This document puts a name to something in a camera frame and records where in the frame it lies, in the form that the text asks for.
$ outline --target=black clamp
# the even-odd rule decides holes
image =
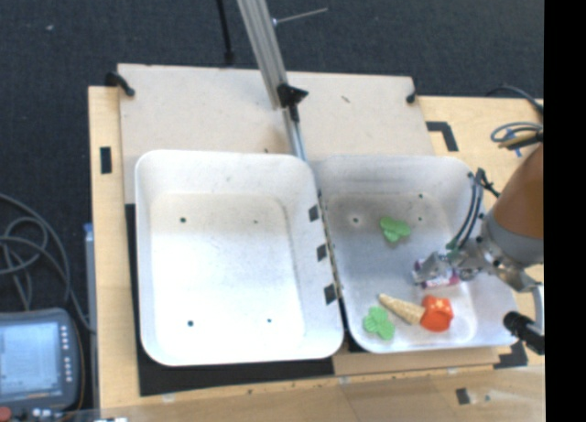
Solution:
[[[546,354],[545,335],[539,335],[530,329],[530,325],[535,324],[534,321],[516,311],[510,311],[506,314],[503,323],[514,336],[523,341],[537,355]]]
[[[413,77],[413,92],[410,93],[407,98],[405,99],[407,103],[413,104],[415,102],[416,97],[418,96],[418,80],[416,77]]]
[[[104,84],[106,87],[120,86],[122,87],[122,90],[125,91],[126,95],[135,96],[135,89],[131,88],[130,85],[128,85],[128,82],[122,75],[120,75],[118,72],[114,72],[113,70],[106,74]]]
[[[297,105],[309,95],[309,92],[295,87],[291,87],[288,83],[281,83],[277,87],[278,99],[283,108],[289,109],[291,120],[296,123],[299,122],[299,111]]]

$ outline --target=screen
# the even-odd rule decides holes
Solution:
[[[0,401],[61,393],[58,323],[0,326]]]

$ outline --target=wooden board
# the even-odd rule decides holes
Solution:
[[[290,153],[282,110],[273,110],[258,70],[120,64],[132,97],[120,92],[125,201],[134,168],[156,149]],[[433,155],[409,77],[290,72],[309,95],[299,106],[309,160],[331,155]]]
[[[477,150],[476,140],[478,131],[485,133],[487,127],[493,127],[498,121],[493,115],[485,113],[492,110],[490,102],[485,99],[442,99],[428,98],[420,100],[421,108],[426,120],[450,121],[456,138],[461,147],[470,147],[472,150],[469,165],[474,160],[482,161],[487,172],[494,175],[494,180],[507,180],[508,173],[520,163],[509,152],[500,152],[493,145],[488,144],[481,153]],[[188,402],[219,396],[247,395],[253,392],[282,392],[293,388],[313,388],[337,386],[340,380],[336,378],[313,379],[301,382],[283,382],[277,384],[256,384],[243,386],[229,386],[209,390],[188,391],[173,396],[141,397],[138,393],[138,376],[136,368],[136,344],[134,337],[134,317],[131,305],[130,276],[127,258],[127,243],[124,218],[124,190],[123,190],[123,161],[121,152],[120,112],[118,106],[118,90],[104,87],[91,87],[89,90],[89,117],[92,157],[92,208],[93,228],[95,235],[95,260],[97,280],[97,308],[98,308],[98,350],[99,350],[99,377],[102,407],[157,405],[165,400]],[[468,112],[476,111],[481,103],[483,110],[476,117]],[[499,117],[513,120],[518,116],[529,117],[530,108],[518,100],[498,100],[494,102]],[[472,121],[476,126],[479,118],[484,120],[478,131],[470,132],[465,129],[467,122]],[[441,153],[443,140],[435,135],[431,138],[436,150]],[[112,173],[103,174],[101,171],[101,148],[110,147],[112,153]],[[456,154],[465,157],[464,151]],[[499,168],[503,163],[511,167]],[[520,305],[521,311],[531,316],[532,304]],[[433,367],[436,370],[429,374],[447,374],[449,370],[442,367],[456,367],[470,365],[471,368],[487,369],[497,359],[497,350],[479,350],[478,358],[467,355],[465,359],[444,361],[444,355],[434,356],[428,352],[422,361],[417,356],[405,355],[401,366],[376,368],[374,361],[364,362],[364,356],[356,358],[340,352],[339,365],[342,365],[344,374],[361,374],[374,372],[392,372],[385,378],[393,378],[406,371],[416,371]],[[542,364],[543,359],[535,359],[532,363]]]
[[[543,367],[417,375],[103,410],[101,417],[160,420],[536,422],[546,419]]]

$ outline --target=ice cream cone toy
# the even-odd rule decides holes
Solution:
[[[419,324],[425,313],[425,308],[409,301],[401,300],[399,298],[389,297],[385,294],[378,296],[379,301],[390,309],[399,318],[404,319],[409,324]]]
[[[380,294],[378,299],[399,318],[409,324],[420,324],[426,330],[445,331],[450,327],[454,317],[451,303],[447,298],[427,295],[423,298],[421,306],[386,294]]]

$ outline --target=wooden table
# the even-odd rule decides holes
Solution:
[[[431,142],[436,154],[457,157],[472,168],[484,168],[488,179],[494,182],[497,189],[505,185],[523,158],[517,157],[514,152],[499,150],[490,141],[489,134],[500,124],[538,119],[530,104],[519,99],[418,97],[418,103],[425,120],[447,123],[458,144],[459,151],[449,151],[442,133],[432,132]],[[542,402],[545,403],[545,358],[528,351],[528,367],[495,371],[493,364],[499,361],[499,355],[510,352],[509,348],[443,352],[441,355],[422,352],[417,357],[402,356],[390,363],[386,360],[383,366],[377,361],[376,355],[348,356],[340,352],[334,357],[337,364],[333,377],[141,397],[138,390],[135,323],[124,214],[118,89],[89,89],[89,121],[100,406],[104,414],[125,417],[140,415],[141,420],[155,420],[161,414],[165,414],[165,417],[179,417],[197,410],[209,417],[201,420],[221,420],[230,412],[228,407],[233,406],[238,407],[241,414],[249,414],[251,420],[264,420],[272,415],[270,410],[266,410],[266,405],[275,404],[281,407],[284,418],[289,415],[292,420],[307,418],[306,411],[312,407],[316,420],[362,420],[361,414],[383,416],[390,402],[394,401],[396,407],[403,411],[401,414],[406,416],[411,414],[409,411],[415,411],[412,412],[415,417],[421,404],[433,406],[437,403],[437,420],[459,420],[441,418],[441,411],[452,414],[455,407],[459,410],[463,408],[463,417],[464,414],[470,414],[470,407],[473,406],[496,418],[507,420],[503,418],[510,409],[506,401],[503,401],[502,407],[496,407],[493,398],[494,403],[486,407],[490,388],[497,391],[501,386],[506,386],[506,382],[518,382],[517,389],[525,398],[521,410],[533,417],[525,419],[517,414],[512,420],[535,420],[535,416],[542,413]],[[110,147],[112,155],[112,172],[106,175],[100,170],[102,147]],[[532,148],[523,149],[523,152],[529,150]],[[491,198],[490,195],[485,197],[487,209],[493,203]],[[535,278],[543,280],[542,266],[535,266],[530,272]],[[532,297],[517,296],[517,302],[522,313],[534,316]],[[486,393],[483,395],[483,403],[456,402],[454,405],[450,401],[447,405],[440,404],[446,397],[455,397],[451,389],[446,389],[452,388],[453,384],[459,384],[460,389],[467,387],[468,393],[474,387],[484,388],[478,389]],[[265,396],[253,402],[250,395]],[[402,403],[398,395],[405,396]],[[361,401],[365,398],[372,399],[374,406],[362,405]]]

